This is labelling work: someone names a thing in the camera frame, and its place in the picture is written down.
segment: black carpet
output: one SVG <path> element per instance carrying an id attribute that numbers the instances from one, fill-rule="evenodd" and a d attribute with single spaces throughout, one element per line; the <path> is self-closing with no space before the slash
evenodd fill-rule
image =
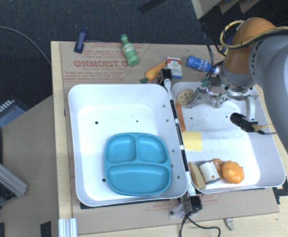
<path id="1" fill-rule="evenodd" d="M 126 33 L 133 43 L 213 44 L 204 37 L 202 23 L 219 42 L 223 28 L 234 20 L 262 16 L 275 25 L 288 21 L 288 0 L 262 0 L 245 14 L 235 5 L 222 15 L 216 6 L 201 20 L 191 0 L 164 0 L 156 6 L 150 1 L 0 0 L 0 26 L 25 34 L 50 60 L 50 42 L 77 41 L 82 26 L 88 27 L 88 40 L 120 42 Z M 31 108 L 51 94 L 46 59 L 25 37 L 0 28 L 0 103 L 14 96 Z"/>

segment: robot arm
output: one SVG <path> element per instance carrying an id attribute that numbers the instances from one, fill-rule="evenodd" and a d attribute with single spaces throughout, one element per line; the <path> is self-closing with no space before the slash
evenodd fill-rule
<path id="1" fill-rule="evenodd" d="M 262 18 L 243 22 L 226 54 L 221 76 L 231 97 L 255 84 L 262 88 L 270 119 L 288 154 L 288 32 L 262 36 L 250 46 L 239 47 L 250 38 L 274 29 L 273 24 Z"/>

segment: blue divided plate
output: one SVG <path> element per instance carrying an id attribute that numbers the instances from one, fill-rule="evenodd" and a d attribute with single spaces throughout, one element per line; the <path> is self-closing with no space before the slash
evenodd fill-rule
<path id="1" fill-rule="evenodd" d="M 105 175 L 115 192 L 152 196 L 171 183 L 171 166 L 165 143 L 148 133 L 120 133 L 105 147 Z"/>

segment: bottle cap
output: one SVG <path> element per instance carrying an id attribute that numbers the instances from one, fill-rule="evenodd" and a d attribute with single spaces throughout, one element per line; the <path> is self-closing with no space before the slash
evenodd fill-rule
<path id="1" fill-rule="evenodd" d="M 126 35 L 126 34 L 122 34 L 122 35 L 121 35 L 121 40 L 122 40 L 123 38 L 127 38 L 127 35 Z"/>
<path id="2" fill-rule="evenodd" d="M 134 67 L 139 63 L 139 59 L 137 56 L 131 56 L 127 59 L 127 63 L 129 66 Z"/>
<path id="3" fill-rule="evenodd" d="M 187 60 L 187 66 L 188 67 L 192 67 L 193 66 L 193 64 L 194 64 L 194 62 L 195 62 L 195 57 L 193 56 L 193 55 L 190 55 L 189 57 L 188 57 L 188 60 Z"/>
<path id="4" fill-rule="evenodd" d="M 141 83 L 146 83 L 146 82 L 148 82 L 148 78 L 147 78 L 147 77 L 142 78 L 142 79 L 140 80 L 140 82 L 141 82 Z"/>

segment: white container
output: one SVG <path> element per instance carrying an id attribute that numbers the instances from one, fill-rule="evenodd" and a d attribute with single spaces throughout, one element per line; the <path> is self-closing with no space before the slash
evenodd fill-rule
<path id="1" fill-rule="evenodd" d="M 178 82 L 172 87 L 173 99 L 183 91 L 195 91 L 200 82 Z M 255 89 L 246 95 L 258 95 Z M 201 164 L 204 161 L 219 158 L 222 161 L 236 161 L 244 169 L 244 180 L 239 184 L 230 184 L 221 179 L 200 190 L 205 194 L 276 187 L 286 179 L 278 149 L 272 135 L 247 133 L 230 121 L 232 113 L 246 116 L 245 101 L 229 100 L 220 108 L 212 103 L 202 103 L 192 108 L 182 106 L 187 131 L 201 133 L 202 151 L 186 150 L 187 161 Z M 255 118 L 259 125 L 267 124 L 260 99 L 255 100 Z"/>
<path id="2" fill-rule="evenodd" d="M 186 89 L 196 90 L 199 82 L 178 82 L 172 87 L 173 99 Z M 76 192 L 91 207 L 120 203 L 179 198 L 187 191 L 181 149 L 167 91 L 157 84 L 80 84 L 68 95 L 74 146 Z M 256 119 L 267 124 L 259 98 L 255 100 Z M 188 162 L 202 163 L 220 158 L 238 162 L 245 179 L 239 184 L 220 180 L 200 192 L 261 189 L 280 186 L 286 174 L 270 135 L 246 133 L 232 124 L 234 112 L 246 115 L 245 101 L 230 100 L 222 107 L 204 103 L 193 108 L 182 106 L 186 130 L 202 135 L 202 151 L 185 151 Z M 104 149 L 118 133 L 143 132 L 159 136 L 166 144 L 171 162 L 169 188 L 154 196 L 125 196 L 110 189 L 105 181 Z"/>
<path id="3" fill-rule="evenodd" d="M 92 207 L 179 198 L 187 190 L 181 148 L 167 91 L 157 84 L 80 84 L 68 95 L 73 135 L 76 191 Z M 118 133 L 142 132 L 160 137 L 169 152 L 169 188 L 154 196 L 125 196 L 104 180 L 104 151 Z"/>

